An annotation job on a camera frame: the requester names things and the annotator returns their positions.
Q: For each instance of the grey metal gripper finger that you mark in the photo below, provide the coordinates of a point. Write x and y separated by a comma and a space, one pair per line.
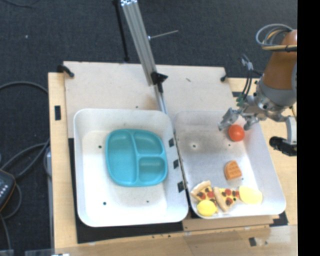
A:
250, 122
228, 118

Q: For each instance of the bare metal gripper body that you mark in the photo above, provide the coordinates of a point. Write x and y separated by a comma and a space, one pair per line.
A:
265, 107

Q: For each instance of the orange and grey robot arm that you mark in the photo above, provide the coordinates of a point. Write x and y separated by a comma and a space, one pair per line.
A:
280, 72

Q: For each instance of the red tomato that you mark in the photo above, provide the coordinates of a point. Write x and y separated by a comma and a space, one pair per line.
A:
236, 133

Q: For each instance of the white plastic tray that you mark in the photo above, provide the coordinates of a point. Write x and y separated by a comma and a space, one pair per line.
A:
207, 155
95, 175

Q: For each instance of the orange waffle piece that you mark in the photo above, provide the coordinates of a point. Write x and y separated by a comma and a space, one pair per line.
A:
232, 170

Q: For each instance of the thin black and white rod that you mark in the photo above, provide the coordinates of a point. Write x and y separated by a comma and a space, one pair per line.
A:
178, 147

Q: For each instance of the pale yellow lemon slice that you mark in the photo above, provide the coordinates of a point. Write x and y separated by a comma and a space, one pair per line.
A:
250, 195

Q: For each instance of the pizza slice with pepperoni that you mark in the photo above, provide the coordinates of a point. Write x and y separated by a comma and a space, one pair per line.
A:
203, 192
226, 197

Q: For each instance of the blue divided plate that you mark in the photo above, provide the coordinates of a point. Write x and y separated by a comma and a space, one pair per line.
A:
136, 157

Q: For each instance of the pale wood board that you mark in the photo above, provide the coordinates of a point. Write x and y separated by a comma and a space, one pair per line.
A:
112, 87

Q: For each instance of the black cylinder on white bracket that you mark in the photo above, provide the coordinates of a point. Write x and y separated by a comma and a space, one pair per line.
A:
282, 145

